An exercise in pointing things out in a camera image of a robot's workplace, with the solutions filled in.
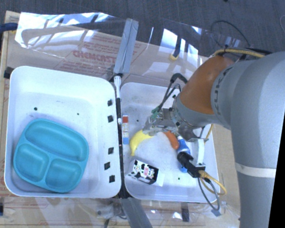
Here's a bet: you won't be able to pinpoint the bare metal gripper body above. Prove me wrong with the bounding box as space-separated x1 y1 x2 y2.
145 105 205 144

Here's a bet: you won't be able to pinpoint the cow print carton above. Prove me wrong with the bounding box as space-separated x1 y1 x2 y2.
125 158 167 188

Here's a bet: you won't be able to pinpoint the white tube orange blue ends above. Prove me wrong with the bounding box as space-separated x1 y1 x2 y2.
118 114 134 146

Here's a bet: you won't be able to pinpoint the brown cardboard board red print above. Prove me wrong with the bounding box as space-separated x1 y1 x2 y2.
0 10 267 228

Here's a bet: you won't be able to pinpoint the white plastic tray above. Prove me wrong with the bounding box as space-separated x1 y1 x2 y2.
0 63 138 211
104 80 235 212

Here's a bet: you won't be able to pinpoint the blue divided plate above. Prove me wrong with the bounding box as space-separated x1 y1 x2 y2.
9 115 94 197

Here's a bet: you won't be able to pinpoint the yellow banana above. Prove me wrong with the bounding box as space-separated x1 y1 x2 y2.
127 127 155 160

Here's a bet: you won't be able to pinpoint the black cylinder on white bracket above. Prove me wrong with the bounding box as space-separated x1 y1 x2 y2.
174 135 211 180

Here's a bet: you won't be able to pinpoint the orange carrot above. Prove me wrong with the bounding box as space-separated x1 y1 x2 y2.
163 130 182 151

